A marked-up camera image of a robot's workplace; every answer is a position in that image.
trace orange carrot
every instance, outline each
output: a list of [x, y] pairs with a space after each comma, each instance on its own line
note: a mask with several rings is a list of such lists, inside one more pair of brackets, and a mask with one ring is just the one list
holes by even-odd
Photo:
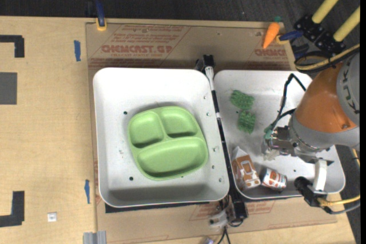
[[263, 48], [266, 49], [268, 45], [275, 39], [275, 37], [279, 34], [280, 25], [278, 22], [272, 22], [268, 29], [264, 38]]

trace orange drumstick toy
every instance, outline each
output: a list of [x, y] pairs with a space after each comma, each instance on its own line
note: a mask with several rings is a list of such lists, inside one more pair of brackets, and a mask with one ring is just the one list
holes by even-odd
[[280, 25], [278, 22], [272, 22], [268, 29], [264, 38], [263, 48], [266, 49], [268, 45], [275, 39], [275, 37], [279, 34]]

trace brown can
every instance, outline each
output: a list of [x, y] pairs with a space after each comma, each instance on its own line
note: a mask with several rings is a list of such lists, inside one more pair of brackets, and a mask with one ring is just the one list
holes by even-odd
[[262, 185], [273, 190], [282, 191], [287, 186], [287, 176], [266, 168], [261, 176]]

